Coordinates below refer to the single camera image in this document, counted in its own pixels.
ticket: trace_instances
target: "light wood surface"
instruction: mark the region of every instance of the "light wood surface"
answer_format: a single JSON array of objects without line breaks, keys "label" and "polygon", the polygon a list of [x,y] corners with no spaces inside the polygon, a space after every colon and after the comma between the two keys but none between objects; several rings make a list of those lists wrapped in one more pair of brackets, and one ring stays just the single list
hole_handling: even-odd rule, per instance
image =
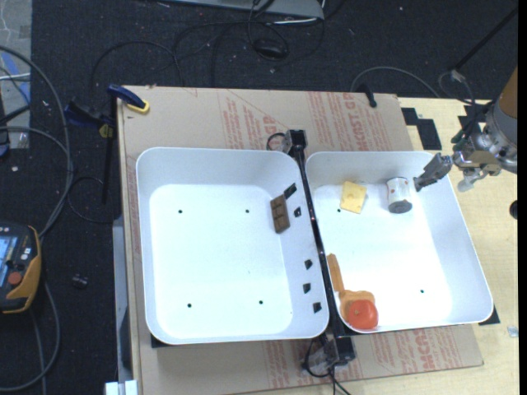
[{"label": "light wood surface", "polygon": [[[443,143],[443,153],[450,154],[450,138],[459,131],[458,115],[464,115],[463,105],[456,100],[400,99],[402,107],[415,108],[420,117],[433,119]],[[415,150],[422,146],[415,127],[408,127]],[[121,172],[126,162],[126,147],[119,145]],[[121,174],[124,207],[128,206],[128,178]],[[462,179],[456,169],[450,173],[454,187]],[[434,373],[368,379],[343,383],[353,395],[418,395],[418,394],[517,394],[520,393],[519,338],[512,337],[508,327],[519,327],[518,312],[518,234],[517,221],[509,214],[509,206],[517,199],[517,177],[504,171],[497,177],[487,177],[467,193],[456,190],[473,244],[478,253],[488,285],[494,298],[498,324],[478,326],[473,330],[478,339],[484,365],[469,369],[454,369]],[[132,242],[126,224],[130,212],[124,209],[125,248],[132,252]],[[128,301],[130,303],[133,376],[141,379],[142,365],[138,344],[137,294],[134,286],[133,261],[128,258]],[[283,389],[265,392],[272,395],[331,394],[330,385]]]}]

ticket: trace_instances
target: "wooden table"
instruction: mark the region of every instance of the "wooden table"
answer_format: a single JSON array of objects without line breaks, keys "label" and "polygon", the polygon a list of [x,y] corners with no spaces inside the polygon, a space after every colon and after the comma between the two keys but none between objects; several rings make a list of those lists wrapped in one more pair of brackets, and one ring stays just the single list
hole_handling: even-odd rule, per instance
[{"label": "wooden table", "polygon": [[[463,105],[456,100],[399,99],[402,107],[414,108],[420,118],[433,119],[437,127],[443,153],[450,151],[450,138],[459,130],[458,115],[464,115]],[[138,213],[130,204],[128,186],[133,179],[134,159],[129,156],[133,140],[141,139],[141,133],[124,134],[124,124],[132,120],[126,109],[119,113],[119,158],[121,184],[124,198],[124,247],[127,261],[128,307],[130,313],[131,351],[133,361],[133,378],[138,381],[139,392],[149,386],[149,379],[158,379],[161,373],[169,374],[170,367],[163,363],[162,354],[152,354],[150,340],[144,332],[144,318],[141,314],[142,294],[138,290],[137,279],[140,268],[138,248],[134,248],[132,223],[138,221]],[[170,143],[173,131],[154,128],[144,133],[159,136],[161,145]],[[187,132],[178,130],[179,146],[209,146],[208,132]],[[422,150],[421,140],[415,127],[408,127],[408,134],[413,149]],[[455,185],[462,179],[462,173],[456,169],[450,173]],[[410,374],[382,379],[367,379],[343,383],[353,395],[410,395],[410,394],[496,394],[520,393],[519,383],[519,338],[511,335],[510,327],[518,328],[518,234],[517,221],[509,214],[509,206],[517,199],[517,178],[504,171],[497,177],[488,177],[476,183],[475,189],[467,193],[457,193],[459,204],[473,238],[480,262],[483,266],[488,285],[490,286],[497,313],[501,320],[498,324],[485,326],[474,325],[473,330],[483,355],[484,365],[469,369],[454,369],[434,373]],[[210,365],[203,364],[203,378],[215,379],[222,384],[218,374],[207,376]],[[244,379],[243,372],[237,376]],[[330,394],[329,385],[266,391],[266,394]]]}]

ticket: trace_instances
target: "white can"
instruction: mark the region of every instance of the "white can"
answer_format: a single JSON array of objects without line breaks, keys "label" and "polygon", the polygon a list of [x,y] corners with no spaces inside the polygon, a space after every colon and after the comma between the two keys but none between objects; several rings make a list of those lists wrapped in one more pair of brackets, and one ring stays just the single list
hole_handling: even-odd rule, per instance
[{"label": "white can", "polygon": [[412,209],[410,183],[404,177],[395,177],[386,182],[388,186],[388,210],[394,214],[404,214]]}]

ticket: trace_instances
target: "black floor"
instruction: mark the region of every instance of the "black floor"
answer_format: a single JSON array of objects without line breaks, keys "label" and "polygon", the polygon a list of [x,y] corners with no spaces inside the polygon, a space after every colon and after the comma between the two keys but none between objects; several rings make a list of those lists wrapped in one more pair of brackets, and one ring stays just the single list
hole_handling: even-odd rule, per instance
[{"label": "black floor", "polygon": [[[111,82],[347,91],[356,75],[373,67],[411,72],[444,95],[437,84],[439,75],[462,60],[517,5],[518,0],[328,0],[324,24],[275,26],[290,53],[274,62],[251,48],[247,12],[138,0],[33,0],[32,59],[64,105],[76,97],[103,113],[109,109],[105,88]],[[222,23],[233,21],[239,23]],[[182,37],[185,30],[188,34]],[[265,26],[253,24],[251,32],[254,39],[280,40]],[[176,53],[179,70],[170,54],[176,36],[182,38]],[[94,71],[106,50],[130,41],[135,44],[110,51]],[[475,98],[499,94],[518,63],[517,52],[514,16],[459,70]],[[434,96],[400,72],[375,70],[362,81],[374,92]],[[445,85],[450,93],[469,97],[462,86],[448,81]],[[63,139],[53,96],[35,70],[31,89],[32,126]],[[104,383],[116,379],[110,223],[119,214],[118,167],[113,168],[111,199],[103,206],[98,180],[103,177],[104,141],[94,129],[70,127],[69,132],[76,177],[88,179],[79,181],[70,197],[81,215],[66,204],[43,246],[44,278],[62,330],[47,389],[49,394],[92,395],[103,393]],[[29,151],[13,151],[0,160],[0,216],[41,230],[65,175],[64,157],[56,145],[32,137]],[[76,274],[87,279],[86,288],[73,285]],[[54,350],[55,325],[44,288],[34,306],[47,362]],[[22,384],[39,373],[29,314],[0,316],[0,356],[0,393],[2,387]],[[21,393],[41,390],[37,384]]]}]

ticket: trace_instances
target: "yellow clamp pad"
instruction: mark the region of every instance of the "yellow clamp pad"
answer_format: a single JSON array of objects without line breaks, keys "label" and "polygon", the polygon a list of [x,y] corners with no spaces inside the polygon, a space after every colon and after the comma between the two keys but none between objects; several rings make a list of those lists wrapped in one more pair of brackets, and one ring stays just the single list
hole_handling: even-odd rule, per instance
[{"label": "yellow clamp pad", "polygon": [[146,114],[148,113],[148,110],[150,109],[150,104],[148,104],[148,101],[145,101],[145,100],[142,100],[142,102],[145,103],[145,106],[141,109],[139,107],[136,107],[135,105],[126,104],[126,106],[132,111],[135,111],[136,113]]}]

